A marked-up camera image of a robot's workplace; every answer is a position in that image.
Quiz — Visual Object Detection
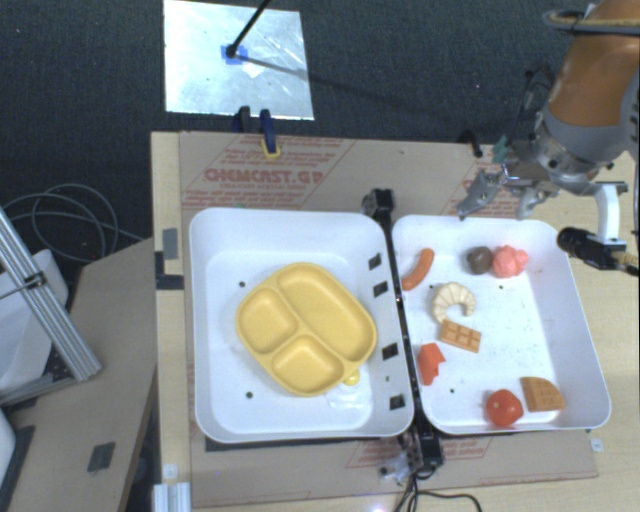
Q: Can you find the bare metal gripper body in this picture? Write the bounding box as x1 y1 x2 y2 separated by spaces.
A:
501 138 602 198

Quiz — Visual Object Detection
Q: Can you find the pink lumpy toy food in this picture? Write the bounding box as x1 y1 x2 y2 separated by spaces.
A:
491 244 530 280

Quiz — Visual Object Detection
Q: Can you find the brown round chocolate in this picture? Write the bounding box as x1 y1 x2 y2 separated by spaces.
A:
465 245 495 276

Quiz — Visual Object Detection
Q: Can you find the brown cardboard board red print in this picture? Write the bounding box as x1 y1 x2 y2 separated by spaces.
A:
178 130 600 509

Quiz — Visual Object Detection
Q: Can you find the orange sausage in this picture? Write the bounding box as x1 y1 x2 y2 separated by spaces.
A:
400 247 436 293

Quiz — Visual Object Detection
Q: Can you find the cream croissant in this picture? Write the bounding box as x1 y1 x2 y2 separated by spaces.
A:
430 281 478 324

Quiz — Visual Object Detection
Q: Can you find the white plastic tray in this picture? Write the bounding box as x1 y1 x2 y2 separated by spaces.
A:
188 206 417 445
390 214 613 436

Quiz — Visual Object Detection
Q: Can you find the orange rectangular waffle biscuit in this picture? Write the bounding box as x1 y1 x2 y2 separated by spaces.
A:
439 319 483 355

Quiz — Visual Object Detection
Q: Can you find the thin black rod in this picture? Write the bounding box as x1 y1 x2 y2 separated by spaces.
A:
378 214 427 437

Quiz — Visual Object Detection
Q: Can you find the red-orange angular toy piece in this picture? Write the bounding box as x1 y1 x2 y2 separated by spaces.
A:
417 342 448 387

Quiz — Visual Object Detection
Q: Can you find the orange wedge waffle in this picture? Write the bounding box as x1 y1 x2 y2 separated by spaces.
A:
519 376 567 414

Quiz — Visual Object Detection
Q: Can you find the red tomato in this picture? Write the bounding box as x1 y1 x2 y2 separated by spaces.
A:
485 388 525 428

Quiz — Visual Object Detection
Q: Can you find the yellow divided plate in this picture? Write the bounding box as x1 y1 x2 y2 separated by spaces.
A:
234 261 379 399

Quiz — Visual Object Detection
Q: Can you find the white and yellow fried egg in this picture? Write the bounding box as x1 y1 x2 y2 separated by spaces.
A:
326 368 374 412

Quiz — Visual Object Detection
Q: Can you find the black cylinder on white bracket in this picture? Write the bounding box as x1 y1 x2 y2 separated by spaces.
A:
556 181 630 271

